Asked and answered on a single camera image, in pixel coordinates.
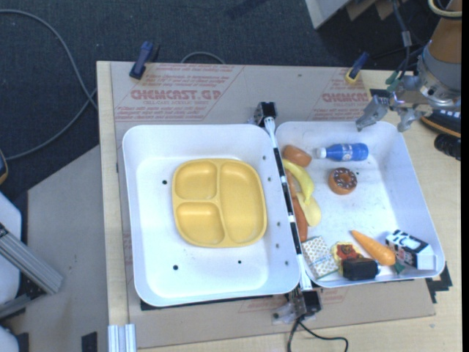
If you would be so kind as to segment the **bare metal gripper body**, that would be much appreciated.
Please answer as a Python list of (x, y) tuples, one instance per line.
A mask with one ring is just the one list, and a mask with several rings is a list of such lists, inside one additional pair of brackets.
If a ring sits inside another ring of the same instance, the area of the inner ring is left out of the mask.
[(459, 111), (460, 105), (460, 92), (448, 88), (431, 76), (404, 76), (390, 96), (390, 106), (394, 109)]

